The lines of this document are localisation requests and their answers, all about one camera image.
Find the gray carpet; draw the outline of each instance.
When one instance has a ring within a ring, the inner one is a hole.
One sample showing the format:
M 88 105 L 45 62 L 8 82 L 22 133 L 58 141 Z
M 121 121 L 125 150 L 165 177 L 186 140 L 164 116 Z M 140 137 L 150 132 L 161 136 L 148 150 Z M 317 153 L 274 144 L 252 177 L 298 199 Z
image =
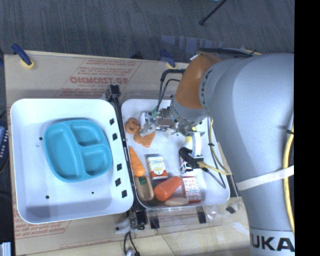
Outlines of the gray carpet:
M 166 49 L 188 62 L 199 47 L 292 53 L 294 0 L 228 0 L 203 26 L 212 0 L 0 0 L 0 47 L 158 60 Z M 0 107 L 6 106 L 0 70 Z M 10 192 L 10 172 L 0 173 L 0 192 Z M 10 236 L 11 207 L 0 199 L 0 242 Z

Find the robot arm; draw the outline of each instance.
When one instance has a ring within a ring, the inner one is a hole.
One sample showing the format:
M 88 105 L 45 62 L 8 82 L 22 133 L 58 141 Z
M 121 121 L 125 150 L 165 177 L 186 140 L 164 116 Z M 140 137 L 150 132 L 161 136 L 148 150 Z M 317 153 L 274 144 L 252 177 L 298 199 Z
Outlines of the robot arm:
M 165 111 L 171 127 L 185 136 L 204 118 L 212 118 L 235 182 L 263 180 L 283 169 L 287 130 L 294 114 L 294 55 L 226 60 L 200 55 L 184 72 Z M 251 255 L 295 255 L 283 180 L 249 186 L 241 196 L 250 227 Z

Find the white tray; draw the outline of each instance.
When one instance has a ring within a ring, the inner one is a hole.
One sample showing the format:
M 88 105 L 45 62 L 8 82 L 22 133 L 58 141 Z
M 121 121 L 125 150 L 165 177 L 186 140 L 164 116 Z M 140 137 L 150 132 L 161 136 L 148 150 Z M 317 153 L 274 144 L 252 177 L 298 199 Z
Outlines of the white tray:
M 166 108 L 170 105 L 170 100 L 163 100 L 161 102 L 160 108 Z M 151 112 L 155 106 L 158 104 L 158 100 L 154 99 L 128 99 L 122 104 L 121 112 L 123 118 L 123 124 L 129 118 L 136 118 L 139 120 L 139 117 L 142 112 Z M 202 142 L 202 152 L 201 154 L 204 156 L 204 162 L 210 166 L 215 166 L 214 161 L 210 152 L 210 147 L 208 146 L 209 138 L 208 138 L 208 121 L 204 119 L 202 124 L 197 125 L 196 130 L 198 132 L 205 132 L 205 134 L 201 137 Z M 125 133 L 127 145 L 131 146 L 134 151 L 137 153 L 138 157 L 140 158 L 146 175 L 149 175 L 148 166 L 146 161 L 146 155 L 148 154 L 160 154 L 164 158 L 164 164 L 166 170 L 168 171 L 168 175 L 172 176 L 179 176 L 180 175 L 180 160 L 178 151 L 181 147 L 183 147 L 186 142 L 187 138 L 183 135 L 175 134 L 171 138 L 166 138 L 166 133 L 163 131 L 157 130 L 155 132 L 155 137 L 150 145 L 149 148 L 142 146 L 134 141 L 134 135 Z M 215 138 L 214 133 L 212 133 L 212 143 L 217 145 L 217 141 Z M 220 162 L 222 163 L 221 156 L 218 150 L 218 147 L 215 146 L 215 153 L 217 154 Z M 218 178 L 219 174 L 216 171 L 211 170 L 211 172 Z M 225 175 L 222 175 L 223 181 L 226 185 L 226 188 L 223 188 L 219 185 L 215 179 L 213 179 L 208 173 L 200 170 L 196 175 L 200 191 L 202 195 L 202 202 L 199 203 L 191 203 L 185 207 L 197 207 L 197 206 L 215 206 L 224 204 L 228 201 L 230 197 L 230 189 L 227 182 L 227 178 Z M 178 188 L 175 193 L 172 195 L 173 197 L 183 197 L 183 190 L 182 187 Z M 164 203 L 160 203 L 157 206 L 150 206 L 147 202 L 140 201 L 140 203 L 146 207 L 147 209 L 151 210 L 158 210 L 158 209 L 171 209 L 171 207 L 166 206 Z
M 10 113 L 17 209 L 26 222 L 41 224 L 130 209 L 133 191 L 110 103 L 101 99 L 21 99 Z M 51 171 L 40 138 L 51 124 L 79 118 L 95 122 L 104 131 L 113 163 L 98 177 L 64 182 Z

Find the white strap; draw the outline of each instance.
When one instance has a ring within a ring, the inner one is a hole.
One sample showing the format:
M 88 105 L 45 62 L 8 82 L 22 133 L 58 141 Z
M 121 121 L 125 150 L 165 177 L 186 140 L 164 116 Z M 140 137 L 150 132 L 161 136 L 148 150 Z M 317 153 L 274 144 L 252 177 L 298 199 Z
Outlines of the white strap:
M 269 182 L 274 182 L 277 180 L 282 180 L 284 178 L 287 178 L 289 176 L 292 176 L 295 174 L 295 166 L 292 165 L 288 168 L 277 170 L 274 172 L 269 172 L 267 174 L 261 175 L 259 177 L 250 178 L 244 181 L 241 181 L 239 183 L 236 183 L 236 187 L 239 191 L 247 190 L 262 184 L 266 184 Z

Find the blue divided plate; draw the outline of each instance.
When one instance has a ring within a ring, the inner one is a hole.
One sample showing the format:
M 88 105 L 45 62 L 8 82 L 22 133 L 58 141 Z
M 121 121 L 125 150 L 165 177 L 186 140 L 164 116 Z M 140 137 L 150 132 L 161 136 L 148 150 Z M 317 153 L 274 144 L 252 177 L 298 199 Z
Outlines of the blue divided plate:
M 97 177 L 112 166 L 112 152 L 101 128 L 75 119 L 50 125 L 43 136 L 45 155 L 54 175 L 64 182 Z

